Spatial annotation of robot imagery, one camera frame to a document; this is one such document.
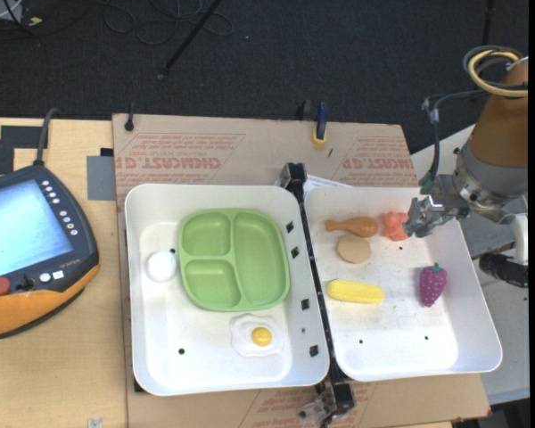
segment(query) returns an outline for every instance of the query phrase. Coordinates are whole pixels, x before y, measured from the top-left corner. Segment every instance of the egg yolk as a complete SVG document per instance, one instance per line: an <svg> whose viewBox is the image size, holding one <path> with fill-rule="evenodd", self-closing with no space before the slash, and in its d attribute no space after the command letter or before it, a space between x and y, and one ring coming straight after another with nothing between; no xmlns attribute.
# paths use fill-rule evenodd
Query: egg yolk
<svg viewBox="0 0 535 428"><path fill-rule="evenodd" d="M265 326L258 326L251 332L251 340L254 344L265 347L271 343L271 332Z"/></svg>

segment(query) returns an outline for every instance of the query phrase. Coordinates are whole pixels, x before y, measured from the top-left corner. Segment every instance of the white ball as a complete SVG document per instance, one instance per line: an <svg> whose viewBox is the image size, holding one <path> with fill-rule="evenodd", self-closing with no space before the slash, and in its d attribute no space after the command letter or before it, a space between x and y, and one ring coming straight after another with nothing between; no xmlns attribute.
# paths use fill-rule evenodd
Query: white ball
<svg viewBox="0 0 535 428"><path fill-rule="evenodd" d="M177 272L177 259L171 251L156 251L146 261L147 275L154 282L167 282Z"/></svg>

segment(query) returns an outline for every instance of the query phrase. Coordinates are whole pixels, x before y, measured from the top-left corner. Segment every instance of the divided green plate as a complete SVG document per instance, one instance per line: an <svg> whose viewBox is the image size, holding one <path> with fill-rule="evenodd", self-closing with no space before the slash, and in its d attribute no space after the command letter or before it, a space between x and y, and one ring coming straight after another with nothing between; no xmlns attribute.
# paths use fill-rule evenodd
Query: divided green plate
<svg viewBox="0 0 535 428"><path fill-rule="evenodd" d="M201 210L180 225L178 259L190 299L203 309L268 309L289 292L284 239L268 215Z"/></svg>

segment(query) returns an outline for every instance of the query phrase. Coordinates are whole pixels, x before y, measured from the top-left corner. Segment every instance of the yellow corn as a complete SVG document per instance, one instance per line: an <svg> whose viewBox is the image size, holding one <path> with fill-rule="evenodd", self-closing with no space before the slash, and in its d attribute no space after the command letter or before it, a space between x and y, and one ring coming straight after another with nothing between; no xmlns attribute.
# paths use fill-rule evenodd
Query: yellow corn
<svg viewBox="0 0 535 428"><path fill-rule="evenodd" d="M378 285L342 279L334 279L327 284L327 294L336 300L356 303L380 303L384 300L383 289Z"/></svg>

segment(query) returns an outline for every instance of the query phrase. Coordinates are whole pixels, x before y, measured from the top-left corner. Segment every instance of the blue screen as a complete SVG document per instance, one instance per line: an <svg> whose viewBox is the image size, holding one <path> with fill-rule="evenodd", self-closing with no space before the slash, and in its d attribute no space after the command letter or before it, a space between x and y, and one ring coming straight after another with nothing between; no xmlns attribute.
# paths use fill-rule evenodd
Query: blue screen
<svg viewBox="0 0 535 428"><path fill-rule="evenodd" d="M0 189L0 276L72 250L36 181Z"/></svg>

